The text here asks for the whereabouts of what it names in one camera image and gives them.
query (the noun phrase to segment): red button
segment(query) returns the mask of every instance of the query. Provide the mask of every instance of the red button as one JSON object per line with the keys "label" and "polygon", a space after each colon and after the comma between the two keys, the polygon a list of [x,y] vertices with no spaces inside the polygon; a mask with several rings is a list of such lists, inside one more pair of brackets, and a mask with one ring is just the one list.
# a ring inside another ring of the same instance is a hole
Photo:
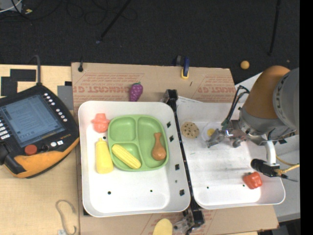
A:
{"label": "red button", "polygon": [[28,156],[34,155],[37,153],[37,146],[34,144],[29,144],[25,147],[24,151]]}

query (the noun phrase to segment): white cord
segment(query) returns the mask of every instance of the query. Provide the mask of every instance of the white cord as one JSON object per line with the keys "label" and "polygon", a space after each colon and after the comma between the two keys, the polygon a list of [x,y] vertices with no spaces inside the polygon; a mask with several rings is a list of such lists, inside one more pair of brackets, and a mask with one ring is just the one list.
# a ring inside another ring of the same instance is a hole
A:
{"label": "white cord", "polygon": [[[15,6],[19,5],[19,4],[21,3],[21,1],[23,1],[23,0],[19,0],[19,1],[15,4]],[[12,6],[12,7],[10,7],[10,8],[7,8],[7,9],[4,9],[4,10],[0,10],[0,13],[1,13],[1,12],[4,12],[4,11],[8,11],[8,10],[13,9],[13,8],[14,8],[14,6]]]}

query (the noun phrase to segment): divided green plate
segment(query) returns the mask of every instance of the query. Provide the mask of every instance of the divided green plate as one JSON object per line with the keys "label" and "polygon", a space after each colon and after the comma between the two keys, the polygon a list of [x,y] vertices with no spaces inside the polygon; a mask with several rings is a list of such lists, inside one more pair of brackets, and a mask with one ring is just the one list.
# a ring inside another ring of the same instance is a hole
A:
{"label": "divided green plate", "polygon": [[[166,158],[157,161],[152,157],[155,145],[154,133],[160,132],[160,142],[166,150]],[[168,162],[168,143],[163,125],[149,115],[124,115],[113,118],[108,127],[108,143],[112,161],[116,167],[126,171],[156,170]],[[132,153],[140,162],[141,168],[132,169],[120,161],[113,153],[112,146],[119,144]]]}

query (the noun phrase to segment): orange handle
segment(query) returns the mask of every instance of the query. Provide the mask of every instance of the orange handle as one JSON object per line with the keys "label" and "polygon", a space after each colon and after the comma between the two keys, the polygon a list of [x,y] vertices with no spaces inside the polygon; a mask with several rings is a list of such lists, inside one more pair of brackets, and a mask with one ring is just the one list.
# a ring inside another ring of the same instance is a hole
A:
{"label": "orange handle", "polygon": [[166,150],[164,149],[163,145],[160,142],[160,137],[161,137],[160,132],[155,133],[156,142],[152,149],[152,157],[158,161],[166,158]]}

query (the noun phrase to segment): yellow bottle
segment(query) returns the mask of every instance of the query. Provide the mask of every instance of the yellow bottle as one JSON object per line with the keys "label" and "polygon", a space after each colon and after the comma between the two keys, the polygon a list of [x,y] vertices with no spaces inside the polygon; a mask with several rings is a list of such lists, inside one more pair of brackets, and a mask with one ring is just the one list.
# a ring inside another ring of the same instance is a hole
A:
{"label": "yellow bottle", "polygon": [[109,152],[108,143],[102,138],[96,143],[96,168],[100,174],[113,171],[113,162]]}

